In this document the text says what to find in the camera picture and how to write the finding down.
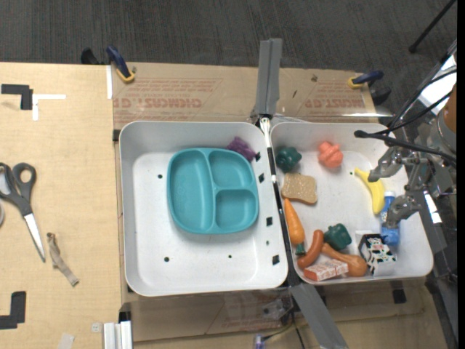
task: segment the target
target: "scissors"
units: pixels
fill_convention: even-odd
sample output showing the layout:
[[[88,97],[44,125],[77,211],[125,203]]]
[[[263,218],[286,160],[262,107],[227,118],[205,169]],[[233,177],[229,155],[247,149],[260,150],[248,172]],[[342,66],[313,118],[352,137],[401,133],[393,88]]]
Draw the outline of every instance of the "scissors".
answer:
[[[24,171],[30,172],[31,178],[29,181],[22,180],[21,174]],[[31,208],[31,191],[37,178],[36,169],[27,163],[16,164],[13,169],[5,163],[0,163],[0,175],[2,174],[5,176],[7,192],[4,188],[0,188],[0,198],[11,201],[18,207],[28,224],[29,233],[31,233],[37,251],[42,261],[45,262],[44,246]]]

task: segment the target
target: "teal plate compartment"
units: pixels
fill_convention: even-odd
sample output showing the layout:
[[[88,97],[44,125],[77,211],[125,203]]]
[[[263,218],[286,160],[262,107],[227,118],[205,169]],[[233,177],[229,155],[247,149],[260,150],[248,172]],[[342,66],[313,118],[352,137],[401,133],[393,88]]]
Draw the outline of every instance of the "teal plate compartment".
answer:
[[[236,233],[256,221],[259,198],[254,171],[235,151],[178,151],[169,162],[167,181],[171,216],[187,232]]]

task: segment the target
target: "toy bread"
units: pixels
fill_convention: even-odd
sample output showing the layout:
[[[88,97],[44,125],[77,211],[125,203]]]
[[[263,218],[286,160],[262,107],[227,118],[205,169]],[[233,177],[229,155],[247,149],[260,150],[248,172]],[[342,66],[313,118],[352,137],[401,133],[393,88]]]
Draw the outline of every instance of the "toy bread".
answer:
[[[316,189],[317,183],[312,176],[300,173],[286,173],[281,196],[288,198],[290,201],[314,204],[318,199]]]

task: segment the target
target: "sausage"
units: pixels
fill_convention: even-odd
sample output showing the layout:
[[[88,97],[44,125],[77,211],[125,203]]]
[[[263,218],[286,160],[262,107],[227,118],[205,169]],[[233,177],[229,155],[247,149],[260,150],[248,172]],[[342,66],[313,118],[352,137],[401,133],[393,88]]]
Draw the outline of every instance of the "sausage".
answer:
[[[311,266],[313,262],[317,259],[318,255],[321,253],[321,248],[323,247],[324,233],[317,229],[313,232],[312,245],[305,254],[305,256],[300,257],[297,260],[297,265],[301,269],[305,269],[308,266]]]

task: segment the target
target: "yellow banana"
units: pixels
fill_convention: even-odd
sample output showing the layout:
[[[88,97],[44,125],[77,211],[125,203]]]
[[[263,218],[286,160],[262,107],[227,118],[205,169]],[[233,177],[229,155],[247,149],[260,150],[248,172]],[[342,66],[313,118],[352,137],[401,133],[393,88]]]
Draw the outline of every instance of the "yellow banana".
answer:
[[[358,168],[354,169],[355,174],[362,179],[367,188],[370,189],[371,201],[374,214],[378,214],[384,207],[384,185],[381,180],[369,182],[368,176],[370,172],[361,171]]]

